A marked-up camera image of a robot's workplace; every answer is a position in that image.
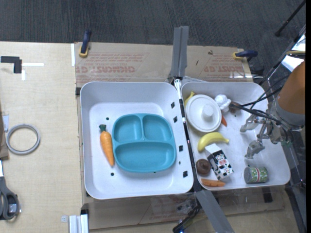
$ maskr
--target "scissors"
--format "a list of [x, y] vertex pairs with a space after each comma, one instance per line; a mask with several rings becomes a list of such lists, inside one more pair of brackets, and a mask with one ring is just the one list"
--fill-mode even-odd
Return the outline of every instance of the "scissors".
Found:
[[2, 160], [0, 160], [0, 219], [10, 220], [17, 216], [18, 211], [19, 202], [17, 196], [6, 187]]

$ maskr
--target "green can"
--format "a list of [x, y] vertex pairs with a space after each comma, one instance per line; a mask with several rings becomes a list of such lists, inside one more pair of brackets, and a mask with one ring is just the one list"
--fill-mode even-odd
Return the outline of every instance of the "green can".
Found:
[[265, 167], [246, 167], [244, 180], [247, 184], [265, 183], [268, 181], [268, 170]]

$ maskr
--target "blue tray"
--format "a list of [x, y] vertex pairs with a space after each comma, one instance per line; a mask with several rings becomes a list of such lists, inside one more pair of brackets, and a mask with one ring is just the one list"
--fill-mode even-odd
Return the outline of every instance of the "blue tray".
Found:
[[168, 121], [156, 114], [119, 117], [112, 129], [116, 163], [129, 172], [159, 172], [176, 160], [176, 145]]

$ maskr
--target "white pot lid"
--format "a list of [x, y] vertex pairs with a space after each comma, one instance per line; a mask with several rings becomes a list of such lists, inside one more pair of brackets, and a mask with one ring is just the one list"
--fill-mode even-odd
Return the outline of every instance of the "white pot lid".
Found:
[[187, 102], [186, 118], [198, 131], [208, 133], [218, 129], [222, 113], [214, 99], [201, 94], [193, 96]]

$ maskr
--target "gray ring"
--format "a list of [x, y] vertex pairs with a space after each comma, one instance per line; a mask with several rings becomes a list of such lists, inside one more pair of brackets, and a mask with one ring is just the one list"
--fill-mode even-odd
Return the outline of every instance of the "gray ring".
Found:
[[[36, 137], [37, 137], [37, 141], [36, 143], [28, 150], [25, 150], [25, 151], [22, 151], [22, 150], [16, 150], [14, 149], [11, 145], [10, 145], [10, 137], [11, 135], [16, 131], [16, 130], [19, 130], [19, 129], [30, 129], [32, 130]], [[12, 128], [10, 128], [10, 130], [8, 131], [8, 134], [6, 136], [6, 144], [9, 148], [9, 150], [14, 153], [14, 154], [18, 154], [18, 155], [26, 155], [26, 154], [29, 154], [31, 152], [33, 152], [38, 146], [39, 146], [39, 143], [40, 143], [40, 134], [39, 134], [39, 131], [37, 128], [35, 128], [34, 126], [30, 125], [30, 124], [18, 124], [18, 125], [15, 125], [13, 126]]]

